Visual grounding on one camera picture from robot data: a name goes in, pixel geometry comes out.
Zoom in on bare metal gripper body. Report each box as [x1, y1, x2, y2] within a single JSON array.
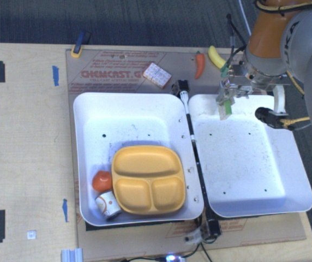
[[220, 63, 292, 98]]

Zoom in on yellow banana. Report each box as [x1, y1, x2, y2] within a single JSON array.
[[207, 45, 228, 70]]

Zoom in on orange toy pepper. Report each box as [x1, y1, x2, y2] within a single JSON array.
[[194, 50, 206, 80]]

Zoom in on thin black and white rod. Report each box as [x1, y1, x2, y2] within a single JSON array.
[[180, 91, 214, 221]]

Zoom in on white plastic tray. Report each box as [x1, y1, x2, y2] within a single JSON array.
[[73, 92, 205, 227], [188, 93, 312, 219]]

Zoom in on pink and white carton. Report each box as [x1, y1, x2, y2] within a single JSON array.
[[142, 62, 173, 90]]

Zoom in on yellow divided plate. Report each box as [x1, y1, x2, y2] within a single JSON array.
[[111, 145, 187, 216]]

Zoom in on brown cardboard board, red print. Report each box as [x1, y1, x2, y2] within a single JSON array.
[[65, 47, 308, 257]]

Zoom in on orange round toy fruit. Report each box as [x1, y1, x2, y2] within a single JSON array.
[[92, 170, 113, 193]]

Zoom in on white and orange can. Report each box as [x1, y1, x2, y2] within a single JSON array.
[[95, 190, 122, 221]]

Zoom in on black cylinder on white bracket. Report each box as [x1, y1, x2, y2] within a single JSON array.
[[255, 85, 290, 130]]

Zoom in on black block with thin wires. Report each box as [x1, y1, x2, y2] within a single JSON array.
[[203, 218, 223, 239], [171, 79, 191, 97]]

